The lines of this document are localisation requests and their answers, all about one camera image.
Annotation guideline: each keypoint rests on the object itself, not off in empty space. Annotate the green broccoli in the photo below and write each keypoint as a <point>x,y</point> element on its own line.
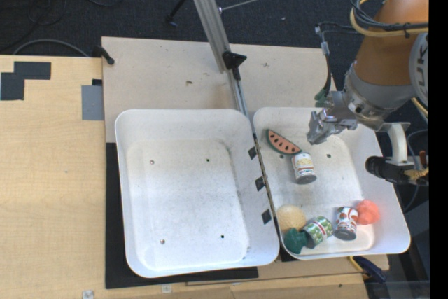
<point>295,241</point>

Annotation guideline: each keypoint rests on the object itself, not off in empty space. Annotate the yellow corn can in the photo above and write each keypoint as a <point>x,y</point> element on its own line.
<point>304,167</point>

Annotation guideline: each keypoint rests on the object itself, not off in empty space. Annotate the tan bread roll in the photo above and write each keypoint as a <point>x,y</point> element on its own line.
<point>291,217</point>

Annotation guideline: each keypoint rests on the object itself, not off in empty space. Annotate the green peas can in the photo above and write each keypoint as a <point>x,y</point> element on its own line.
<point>319,231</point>

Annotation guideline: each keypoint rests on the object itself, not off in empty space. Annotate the pale wood board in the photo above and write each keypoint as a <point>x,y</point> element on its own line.
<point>168,80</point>

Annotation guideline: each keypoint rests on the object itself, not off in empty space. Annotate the white plastic tray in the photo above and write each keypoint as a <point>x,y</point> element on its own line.
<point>189,192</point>
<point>336,185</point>

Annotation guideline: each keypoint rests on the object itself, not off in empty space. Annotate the red tomato can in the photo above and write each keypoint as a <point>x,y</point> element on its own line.
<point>346,222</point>

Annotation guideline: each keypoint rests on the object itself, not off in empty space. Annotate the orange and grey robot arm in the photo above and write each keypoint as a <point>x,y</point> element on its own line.
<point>388,52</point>

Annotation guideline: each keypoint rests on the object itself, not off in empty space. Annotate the orange lumpy toy food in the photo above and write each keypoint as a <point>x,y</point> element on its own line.
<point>368,211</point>

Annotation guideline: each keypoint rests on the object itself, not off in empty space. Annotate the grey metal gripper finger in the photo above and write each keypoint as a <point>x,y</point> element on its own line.
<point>315,127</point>
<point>330,130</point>

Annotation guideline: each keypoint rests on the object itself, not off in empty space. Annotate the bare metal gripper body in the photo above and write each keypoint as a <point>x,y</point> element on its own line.
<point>341,108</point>

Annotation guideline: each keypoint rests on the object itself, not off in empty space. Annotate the black cylinder on white bracket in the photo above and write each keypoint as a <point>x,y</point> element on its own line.
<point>388,168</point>

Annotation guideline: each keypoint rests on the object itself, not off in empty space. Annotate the red and green watermelon slice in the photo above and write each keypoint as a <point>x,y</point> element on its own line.
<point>280,143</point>

